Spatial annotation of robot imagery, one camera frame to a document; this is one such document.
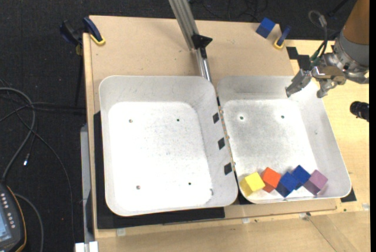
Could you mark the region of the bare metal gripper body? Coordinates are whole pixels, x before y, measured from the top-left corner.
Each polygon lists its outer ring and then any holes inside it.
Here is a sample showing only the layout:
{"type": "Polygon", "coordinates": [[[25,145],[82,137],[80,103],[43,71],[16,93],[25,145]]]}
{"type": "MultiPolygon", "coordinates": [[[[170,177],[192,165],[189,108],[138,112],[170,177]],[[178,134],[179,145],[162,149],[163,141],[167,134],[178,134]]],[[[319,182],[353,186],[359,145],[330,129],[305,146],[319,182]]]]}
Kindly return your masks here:
{"type": "Polygon", "coordinates": [[[346,53],[324,53],[311,61],[312,75],[316,79],[328,79],[343,85],[347,80],[368,84],[368,67],[346,53]]]}

